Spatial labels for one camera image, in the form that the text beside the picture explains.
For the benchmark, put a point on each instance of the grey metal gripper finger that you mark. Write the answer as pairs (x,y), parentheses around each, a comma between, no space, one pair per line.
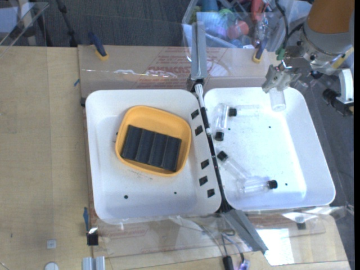
(270,79)
(284,79)

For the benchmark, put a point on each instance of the brown cardboard board red print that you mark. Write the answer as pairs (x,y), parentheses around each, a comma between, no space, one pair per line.
(168,63)

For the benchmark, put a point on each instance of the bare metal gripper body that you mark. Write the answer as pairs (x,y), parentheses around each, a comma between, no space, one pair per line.
(298,58)

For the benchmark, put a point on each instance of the thin black and white rod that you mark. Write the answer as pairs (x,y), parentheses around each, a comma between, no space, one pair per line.
(206,121)

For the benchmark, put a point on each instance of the black cylinder on white bracket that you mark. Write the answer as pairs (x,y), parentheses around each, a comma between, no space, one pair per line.
(346,86)

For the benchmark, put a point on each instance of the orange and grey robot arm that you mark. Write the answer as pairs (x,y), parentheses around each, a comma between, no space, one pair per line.
(329,10)

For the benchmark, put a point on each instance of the white plastic tray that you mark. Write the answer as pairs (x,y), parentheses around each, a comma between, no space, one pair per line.
(146,190)
(270,156)

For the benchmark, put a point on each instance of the black ribbed rack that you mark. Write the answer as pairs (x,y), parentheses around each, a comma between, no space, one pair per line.
(152,148)

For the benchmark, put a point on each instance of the yellow plate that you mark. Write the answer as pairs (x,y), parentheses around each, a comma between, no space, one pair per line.
(157,117)

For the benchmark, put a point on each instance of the clear plastic bottle black cap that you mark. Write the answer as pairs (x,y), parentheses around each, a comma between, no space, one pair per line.
(218,122)
(232,164)
(225,110)
(257,186)

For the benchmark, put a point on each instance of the clear plastic storage bin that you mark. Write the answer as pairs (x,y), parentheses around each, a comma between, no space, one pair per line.
(225,15)

